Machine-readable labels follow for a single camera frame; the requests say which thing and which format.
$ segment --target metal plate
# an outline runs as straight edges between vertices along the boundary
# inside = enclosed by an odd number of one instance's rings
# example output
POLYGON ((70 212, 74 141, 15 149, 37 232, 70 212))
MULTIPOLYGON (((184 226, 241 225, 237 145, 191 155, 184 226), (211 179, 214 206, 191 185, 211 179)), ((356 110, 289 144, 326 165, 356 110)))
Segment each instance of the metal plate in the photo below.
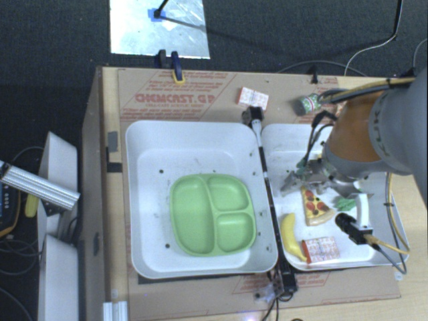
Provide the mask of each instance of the metal plate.
POLYGON ((153 56, 165 49, 168 55, 209 59, 202 0, 170 0, 165 18, 153 19, 162 1, 110 0, 111 52, 153 56))

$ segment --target pizza slice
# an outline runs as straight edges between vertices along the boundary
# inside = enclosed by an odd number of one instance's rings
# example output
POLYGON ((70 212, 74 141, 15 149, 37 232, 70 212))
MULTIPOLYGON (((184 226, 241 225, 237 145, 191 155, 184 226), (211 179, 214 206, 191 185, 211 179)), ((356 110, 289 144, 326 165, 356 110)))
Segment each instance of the pizza slice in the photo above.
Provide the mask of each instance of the pizza slice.
POLYGON ((307 226, 317 226, 325 223, 336 213, 305 187, 302 187, 302 196, 307 226))

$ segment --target toy banana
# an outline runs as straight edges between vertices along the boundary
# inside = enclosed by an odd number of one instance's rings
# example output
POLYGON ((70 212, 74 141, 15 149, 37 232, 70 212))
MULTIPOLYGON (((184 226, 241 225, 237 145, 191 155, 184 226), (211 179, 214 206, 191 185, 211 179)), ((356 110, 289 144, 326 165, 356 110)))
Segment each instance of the toy banana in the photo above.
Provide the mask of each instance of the toy banana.
POLYGON ((307 261, 307 258, 302 253, 299 244, 294 237, 294 223, 296 222, 296 216, 294 213, 290 213, 283 218, 281 222, 281 238, 282 243, 286 251, 292 255, 295 255, 302 261, 307 261))

